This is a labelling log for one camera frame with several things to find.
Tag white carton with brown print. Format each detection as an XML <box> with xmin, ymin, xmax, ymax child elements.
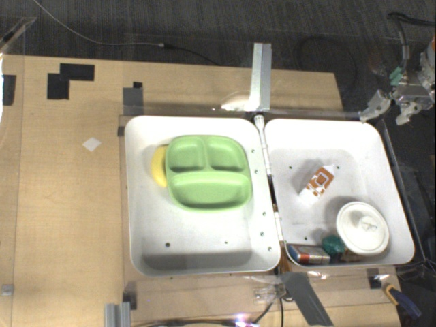
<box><xmin>297</xmin><ymin>163</ymin><xmax>337</xmax><ymax>206</ymax></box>

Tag white cup with lid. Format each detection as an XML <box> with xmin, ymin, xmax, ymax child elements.
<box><xmin>336</xmin><ymin>201</ymin><xmax>390</xmax><ymax>255</ymax></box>

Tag green-capped brown bottle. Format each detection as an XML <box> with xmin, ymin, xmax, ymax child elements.
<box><xmin>321</xmin><ymin>234</ymin><xmax>362</xmax><ymax>264</ymax></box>

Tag yellow banana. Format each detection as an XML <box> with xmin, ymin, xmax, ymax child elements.
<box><xmin>150</xmin><ymin>145</ymin><xmax>169</xmax><ymax>188</ymax></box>

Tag green divided plate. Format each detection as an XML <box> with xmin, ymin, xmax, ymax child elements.
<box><xmin>164</xmin><ymin>134</ymin><xmax>254</xmax><ymax>214</ymax></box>

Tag pale wood board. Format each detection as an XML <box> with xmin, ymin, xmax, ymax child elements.
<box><xmin>0</xmin><ymin>54</ymin><xmax>403</xmax><ymax>327</ymax></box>

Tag thin black and white rod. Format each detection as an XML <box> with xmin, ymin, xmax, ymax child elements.
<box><xmin>253</xmin><ymin>114</ymin><xmax>284</xmax><ymax>242</ymax></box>

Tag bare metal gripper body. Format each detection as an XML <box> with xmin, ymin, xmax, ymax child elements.
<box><xmin>391</xmin><ymin>43</ymin><xmax>436</xmax><ymax>111</ymax></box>

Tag white plastic tray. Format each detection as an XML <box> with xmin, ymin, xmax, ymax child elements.
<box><xmin>263</xmin><ymin>118</ymin><xmax>416</xmax><ymax>268</ymax></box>
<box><xmin>123</xmin><ymin>114</ymin><xmax>282</xmax><ymax>277</ymax></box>

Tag red white and blue packet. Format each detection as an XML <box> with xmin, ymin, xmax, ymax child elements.
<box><xmin>287</xmin><ymin>244</ymin><xmax>332</xmax><ymax>266</ymax></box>

